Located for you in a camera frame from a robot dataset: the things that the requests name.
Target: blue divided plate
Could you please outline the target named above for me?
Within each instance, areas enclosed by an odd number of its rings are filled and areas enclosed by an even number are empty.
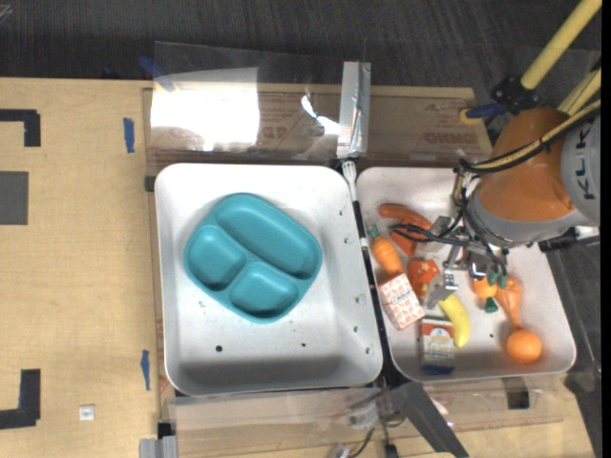
[[[248,320],[272,323],[306,294],[323,262],[318,241],[260,197],[221,200],[184,249],[189,278]]]

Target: orange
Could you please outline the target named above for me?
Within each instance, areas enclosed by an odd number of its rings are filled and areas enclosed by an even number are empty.
[[[507,354],[515,362],[533,363],[541,356],[541,339],[528,329],[518,329],[507,339]]]
[[[488,279],[474,279],[474,292],[480,299],[489,299],[496,295],[496,283],[492,286],[488,284]]]

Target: wooden table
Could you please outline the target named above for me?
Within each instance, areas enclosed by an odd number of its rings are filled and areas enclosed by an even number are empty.
[[[149,88],[147,81],[0,78],[0,108],[36,109],[42,124],[41,147],[26,148],[23,125],[0,122],[0,171],[29,172],[30,189],[28,224],[0,225],[0,409],[17,407],[22,369],[41,372],[40,420],[0,430],[0,456],[136,457],[139,440],[156,435],[158,357],[143,188],[142,94]],[[124,117],[135,123],[130,154]],[[459,439],[472,456],[593,456],[573,394],[557,387],[563,421],[461,432]],[[85,405],[95,405],[93,420],[79,419]],[[405,456],[432,452],[419,437],[396,444]],[[381,445],[362,456],[383,456]]]

